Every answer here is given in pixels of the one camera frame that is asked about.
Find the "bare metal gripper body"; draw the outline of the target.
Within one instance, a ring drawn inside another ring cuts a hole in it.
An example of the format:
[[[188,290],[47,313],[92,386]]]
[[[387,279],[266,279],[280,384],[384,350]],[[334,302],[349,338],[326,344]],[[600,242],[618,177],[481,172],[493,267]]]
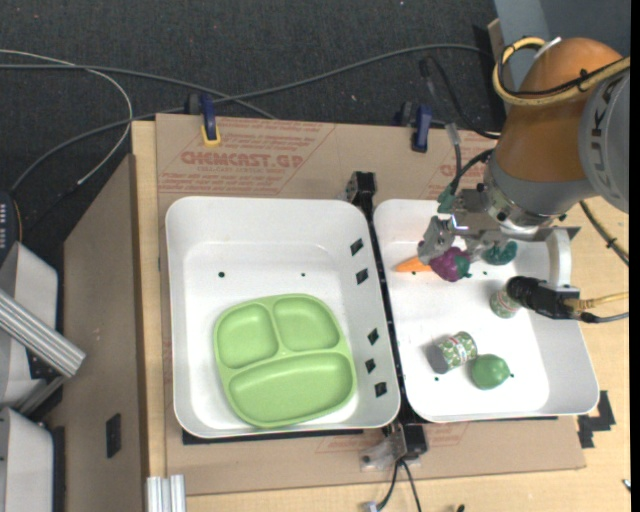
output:
[[[520,207],[490,186],[462,189],[451,210],[453,232],[477,240],[532,239],[539,229],[550,225],[549,216]]]

